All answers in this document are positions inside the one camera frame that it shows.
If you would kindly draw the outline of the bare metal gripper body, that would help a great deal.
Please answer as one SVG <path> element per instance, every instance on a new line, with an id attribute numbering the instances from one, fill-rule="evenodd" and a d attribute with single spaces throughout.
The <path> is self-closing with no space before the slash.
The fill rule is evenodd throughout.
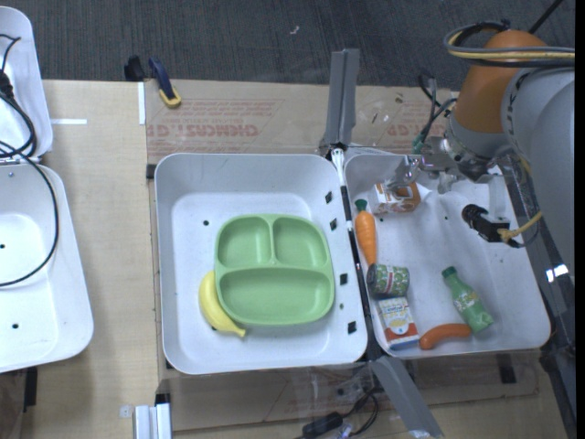
<path id="1" fill-rule="evenodd" d="M 465 177 L 473 182 L 488 173 L 492 161 L 474 154 L 457 139 L 428 137 L 420 150 L 420 167 L 426 172 Z"/>

